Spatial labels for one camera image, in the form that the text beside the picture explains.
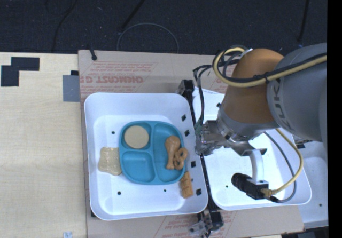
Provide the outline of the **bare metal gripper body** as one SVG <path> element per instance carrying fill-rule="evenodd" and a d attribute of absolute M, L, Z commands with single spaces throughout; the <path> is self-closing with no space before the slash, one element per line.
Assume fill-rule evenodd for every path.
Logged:
<path fill-rule="evenodd" d="M 211 155 L 215 149 L 229 148 L 236 144 L 232 136 L 234 132 L 219 120 L 206 121 L 196 130 L 195 151 L 198 155 Z"/>

